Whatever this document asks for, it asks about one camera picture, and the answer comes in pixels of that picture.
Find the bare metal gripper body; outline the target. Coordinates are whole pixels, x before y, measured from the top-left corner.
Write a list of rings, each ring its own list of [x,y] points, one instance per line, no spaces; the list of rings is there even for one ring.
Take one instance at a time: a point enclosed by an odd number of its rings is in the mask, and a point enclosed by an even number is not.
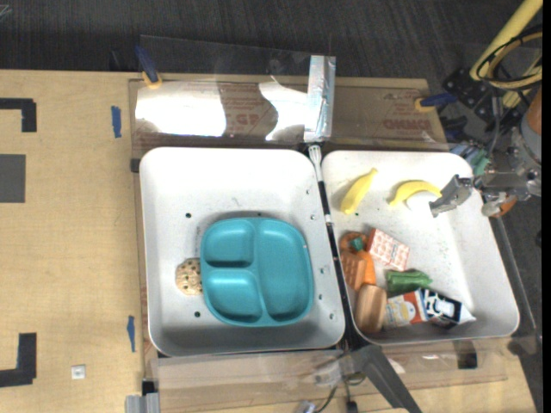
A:
[[[504,193],[527,200],[542,195],[542,165],[529,151],[520,146],[496,150],[474,185],[485,195]]]

